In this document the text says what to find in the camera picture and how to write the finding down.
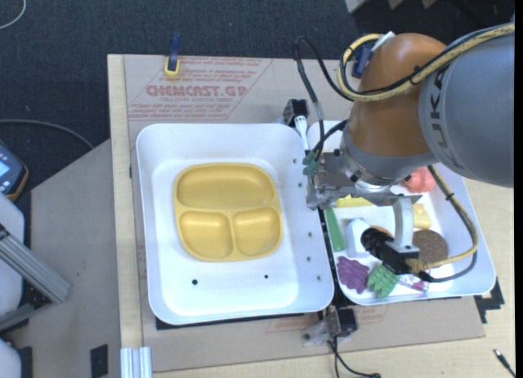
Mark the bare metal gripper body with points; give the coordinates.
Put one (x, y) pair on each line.
(333, 182)

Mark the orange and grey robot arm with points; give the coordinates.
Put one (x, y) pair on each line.
(392, 115)

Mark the green toy stalk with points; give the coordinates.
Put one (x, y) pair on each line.
(336, 231)

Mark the small white bottle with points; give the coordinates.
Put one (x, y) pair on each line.
(354, 237)

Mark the orange toy bread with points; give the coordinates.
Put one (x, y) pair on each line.
(382, 229)

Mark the pink toy doughnut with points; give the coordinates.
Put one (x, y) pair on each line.
(423, 180)

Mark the purple grapes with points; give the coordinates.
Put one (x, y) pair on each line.
(352, 274)

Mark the yellow cheese wedge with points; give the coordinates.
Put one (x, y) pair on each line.
(423, 217)

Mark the yellow divided plate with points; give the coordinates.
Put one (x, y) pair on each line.
(226, 188)

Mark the brown round biscuit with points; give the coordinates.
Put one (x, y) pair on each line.
(431, 245)

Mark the pink and clear packet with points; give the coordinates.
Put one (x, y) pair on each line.
(414, 284)

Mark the white plastic tray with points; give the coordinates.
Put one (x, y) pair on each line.
(229, 290)
(461, 262)

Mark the brown cardboard board red print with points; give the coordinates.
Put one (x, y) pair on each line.
(245, 348)

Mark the black cylinder on white bracket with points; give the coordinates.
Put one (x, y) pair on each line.
(402, 221)

